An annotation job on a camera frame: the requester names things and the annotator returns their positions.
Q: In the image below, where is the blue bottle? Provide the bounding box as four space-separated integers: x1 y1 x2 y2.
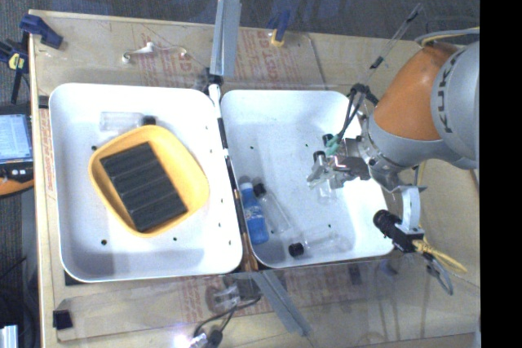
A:
238 181 271 246

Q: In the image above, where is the brown cardboard board, red print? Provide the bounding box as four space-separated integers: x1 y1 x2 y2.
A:
27 8 480 348

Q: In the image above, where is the black cylinder on white bracket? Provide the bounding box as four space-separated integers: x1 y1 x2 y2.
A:
372 184 427 254

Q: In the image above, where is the thin black and white rod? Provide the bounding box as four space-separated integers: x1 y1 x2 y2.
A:
206 82 259 271

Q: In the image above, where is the white curved plastic piece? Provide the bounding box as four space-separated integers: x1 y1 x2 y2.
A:
122 41 188 64

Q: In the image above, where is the yellow bowl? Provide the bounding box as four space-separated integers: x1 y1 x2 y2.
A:
87 124 211 239

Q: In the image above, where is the black ribbed block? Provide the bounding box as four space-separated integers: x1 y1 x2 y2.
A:
99 141 190 234

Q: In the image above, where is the clear plastic bottle, black cap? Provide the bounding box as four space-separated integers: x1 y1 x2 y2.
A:
99 111 157 132
252 183 293 236
287 227 352 258

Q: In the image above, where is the white plastic tray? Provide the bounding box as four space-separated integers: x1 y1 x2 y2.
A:
219 89 396 271
48 81 245 284

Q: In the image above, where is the black block with thin wires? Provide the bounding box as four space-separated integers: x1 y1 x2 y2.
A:
235 275 262 299

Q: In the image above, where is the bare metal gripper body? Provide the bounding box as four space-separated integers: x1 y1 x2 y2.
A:
330 137 393 189

